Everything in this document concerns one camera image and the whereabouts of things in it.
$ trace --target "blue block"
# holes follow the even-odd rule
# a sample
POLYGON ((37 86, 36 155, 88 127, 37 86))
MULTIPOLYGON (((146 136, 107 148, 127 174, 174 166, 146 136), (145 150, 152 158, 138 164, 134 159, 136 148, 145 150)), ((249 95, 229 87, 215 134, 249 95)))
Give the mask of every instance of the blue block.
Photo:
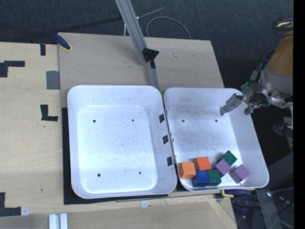
POLYGON ((207 170, 196 170, 196 175, 192 178, 193 187, 205 187, 210 183, 207 170))

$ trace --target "black cable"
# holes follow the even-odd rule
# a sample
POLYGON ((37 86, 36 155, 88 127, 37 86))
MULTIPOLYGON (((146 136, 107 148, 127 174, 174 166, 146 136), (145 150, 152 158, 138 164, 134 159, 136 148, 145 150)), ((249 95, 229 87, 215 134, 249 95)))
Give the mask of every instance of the black cable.
POLYGON ((148 22, 148 24, 147 24, 147 26, 146 26, 146 35, 147 35, 147 37, 149 37, 149 35, 148 35, 148 27, 149 27, 150 23, 153 22, 153 21, 155 21, 155 20, 159 20, 159 19, 171 20, 171 21, 174 21, 174 22, 178 23, 178 24, 181 25, 181 26, 183 27, 183 29, 186 31, 186 33, 187 33, 188 36, 189 36, 189 39, 192 39, 192 38, 191 38, 191 35, 190 35, 190 33, 189 33, 189 31, 187 30, 187 28, 186 28, 184 25, 182 25, 178 20, 175 20, 175 19, 170 18, 170 17, 164 17, 164 16, 163 16, 163 17, 156 17, 156 18, 153 18, 152 20, 150 20, 150 21, 148 22))
MULTIPOLYGON (((50 35, 51 32, 72 32, 75 30, 81 30, 81 29, 85 29, 85 28, 93 28, 93 27, 97 27, 98 25, 102 25, 102 24, 106 24, 106 23, 111 23, 111 22, 116 22, 116 21, 121 21, 122 17, 121 15, 119 15, 116 18, 113 19, 107 19, 107 20, 102 20, 102 21, 94 21, 94 22, 90 22, 90 23, 85 23, 85 24, 79 24, 79 25, 73 25, 70 27, 63 27, 63 28, 57 28, 56 30, 51 30, 51 31, 44 31, 41 33, 37 33, 34 34, 34 38, 39 38, 39 37, 43 37, 46 35, 50 35)), ((3 21, 0 21, 1 25, 4 25, 7 28, 13 29, 15 30, 17 33, 21 34, 22 36, 19 37, 19 40, 24 40, 24 39, 28 39, 30 37, 29 32, 27 30, 24 30, 23 28, 19 27, 19 26, 15 26, 12 25, 10 23, 3 23, 3 21)), ((31 38, 30 41, 32 43, 37 43, 36 40, 34 38, 31 38)))

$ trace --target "metal rod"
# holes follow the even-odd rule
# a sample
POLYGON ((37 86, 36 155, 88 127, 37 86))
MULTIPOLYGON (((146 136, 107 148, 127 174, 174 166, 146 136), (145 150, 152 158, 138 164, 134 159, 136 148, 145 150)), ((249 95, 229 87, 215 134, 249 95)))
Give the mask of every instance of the metal rod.
POLYGON ((129 33, 129 36, 133 42, 135 50, 138 54, 140 63, 147 65, 148 78, 150 84, 157 89, 159 89, 159 83, 157 78, 156 69, 152 68, 152 63, 150 61, 146 62, 143 56, 143 50, 147 48, 143 33, 141 31, 137 16, 134 13, 132 3, 130 0, 115 0, 118 9, 121 13, 121 16, 126 25, 126 29, 129 33))

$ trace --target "black clamp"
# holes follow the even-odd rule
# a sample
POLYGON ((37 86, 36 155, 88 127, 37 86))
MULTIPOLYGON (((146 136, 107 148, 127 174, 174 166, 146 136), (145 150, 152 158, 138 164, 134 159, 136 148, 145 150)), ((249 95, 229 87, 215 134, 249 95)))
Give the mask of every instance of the black clamp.
POLYGON ((151 68, 155 69, 156 65, 154 63, 154 59, 155 57, 157 57, 159 51, 153 50, 153 49, 148 49, 148 48, 144 48, 143 51, 143 56, 146 62, 150 62, 151 63, 151 68))

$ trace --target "blue clamp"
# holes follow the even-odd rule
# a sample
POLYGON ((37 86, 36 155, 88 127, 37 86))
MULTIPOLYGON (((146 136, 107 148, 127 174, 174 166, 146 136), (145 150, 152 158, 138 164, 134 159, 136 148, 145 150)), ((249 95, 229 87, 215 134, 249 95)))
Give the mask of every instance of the blue clamp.
POLYGON ((73 47, 69 45, 60 35, 51 33, 51 38, 56 41, 59 45, 60 48, 63 49, 66 52, 71 52, 73 47))

